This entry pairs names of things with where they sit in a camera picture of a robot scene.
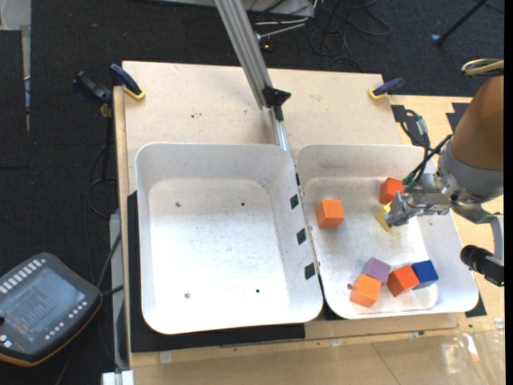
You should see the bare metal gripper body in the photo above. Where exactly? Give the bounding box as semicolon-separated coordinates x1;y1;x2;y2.
407;171;468;217

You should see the yellow cube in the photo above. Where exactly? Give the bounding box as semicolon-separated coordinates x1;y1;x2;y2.
375;202;396;233

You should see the red cube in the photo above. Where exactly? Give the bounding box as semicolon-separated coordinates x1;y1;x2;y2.
386;265;422;298
378;176;406;205

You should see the white plastic tray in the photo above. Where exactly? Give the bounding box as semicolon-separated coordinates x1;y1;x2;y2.
135;141;325;335
296;144;480;321

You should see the purple cube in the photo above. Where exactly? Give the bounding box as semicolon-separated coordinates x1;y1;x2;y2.
362;257;393;286

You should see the blue cube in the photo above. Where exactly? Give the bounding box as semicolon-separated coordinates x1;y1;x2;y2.
411;260;440;290

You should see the orange cube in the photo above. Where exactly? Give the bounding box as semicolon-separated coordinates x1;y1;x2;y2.
349;274;382;309
315;199;346;229

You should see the pale wood board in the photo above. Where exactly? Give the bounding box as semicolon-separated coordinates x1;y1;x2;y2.
121;60;461;367

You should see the black cylinder on white bracket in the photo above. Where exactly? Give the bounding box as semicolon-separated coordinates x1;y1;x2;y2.
459;213;505;288

